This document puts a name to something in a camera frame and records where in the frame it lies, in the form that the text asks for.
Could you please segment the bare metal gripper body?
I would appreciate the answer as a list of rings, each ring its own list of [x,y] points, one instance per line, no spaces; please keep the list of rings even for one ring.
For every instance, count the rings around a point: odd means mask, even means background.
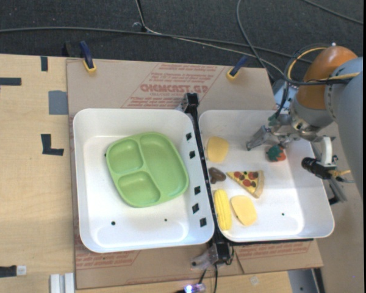
[[[291,137],[293,141],[304,139],[308,142],[319,142],[322,139],[318,135],[318,127],[310,125],[297,115],[274,114],[269,118],[269,128],[277,139]]]

